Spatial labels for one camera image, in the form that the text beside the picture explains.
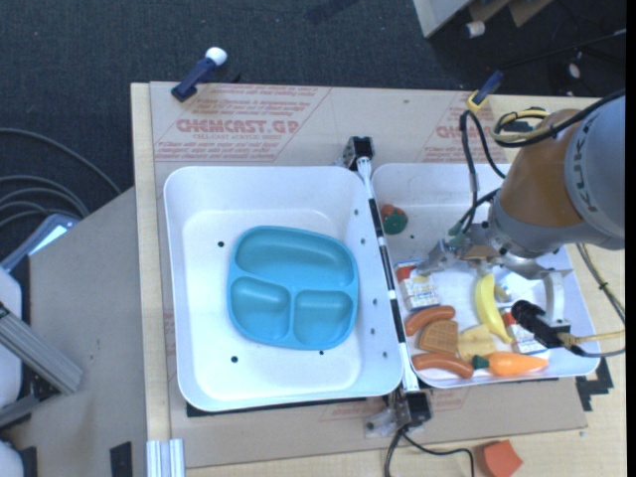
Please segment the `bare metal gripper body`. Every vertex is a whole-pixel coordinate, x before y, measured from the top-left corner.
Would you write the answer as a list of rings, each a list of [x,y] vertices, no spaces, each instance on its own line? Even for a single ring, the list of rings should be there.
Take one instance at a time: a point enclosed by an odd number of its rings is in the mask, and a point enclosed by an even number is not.
[[[458,259],[476,267],[479,260],[494,266],[502,266],[526,279],[543,279],[548,270],[534,258],[521,257],[506,249],[493,235],[488,226],[471,225],[452,239]]]

